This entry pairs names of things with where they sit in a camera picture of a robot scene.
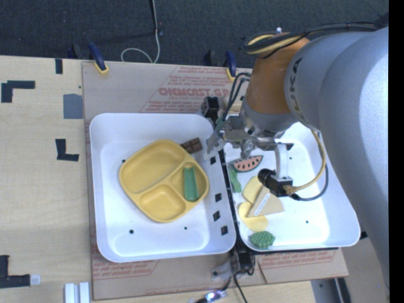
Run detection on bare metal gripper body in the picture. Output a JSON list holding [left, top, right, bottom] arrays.
[[219, 114, 285, 152]]

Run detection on red watermelon slice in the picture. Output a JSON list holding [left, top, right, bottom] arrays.
[[232, 155, 264, 174]]

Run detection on brown chocolate bar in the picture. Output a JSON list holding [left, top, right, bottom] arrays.
[[179, 137, 203, 155]]

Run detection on green toy pea pod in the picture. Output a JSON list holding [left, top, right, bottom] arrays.
[[228, 169, 243, 194]]

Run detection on yellow toy cheese slice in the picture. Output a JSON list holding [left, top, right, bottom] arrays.
[[242, 175, 264, 203]]

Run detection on green toy celery stick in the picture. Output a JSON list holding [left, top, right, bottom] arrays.
[[183, 165, 201, 202]]

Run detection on tan sandwich wedge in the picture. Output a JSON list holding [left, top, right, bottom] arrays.
[[247, 186, 285, 218]]

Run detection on yellow divided plate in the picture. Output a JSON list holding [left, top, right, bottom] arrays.
[[118, 139, 210, 224]]

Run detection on yellow toy banana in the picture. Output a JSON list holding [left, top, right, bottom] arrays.
[[237, 201, 270, 233]]

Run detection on green toy grapes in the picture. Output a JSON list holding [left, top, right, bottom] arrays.
[[249, 230, 276, 250]]

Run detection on white plastic tray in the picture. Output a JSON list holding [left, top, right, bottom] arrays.
[[220, 120, 362, 253], [89, 112, 237, 263]]

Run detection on brown cardboard board, red print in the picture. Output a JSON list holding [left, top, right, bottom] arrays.
[[81, 61, 350, 301]]

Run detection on black block with thin wires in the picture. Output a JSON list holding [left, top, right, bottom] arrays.
[[235, 247, 256, 275], [201, 96, 221, 120]]

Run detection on black cylinder on white bracket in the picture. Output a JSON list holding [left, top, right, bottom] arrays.
[[257, 142, 295, 198]]

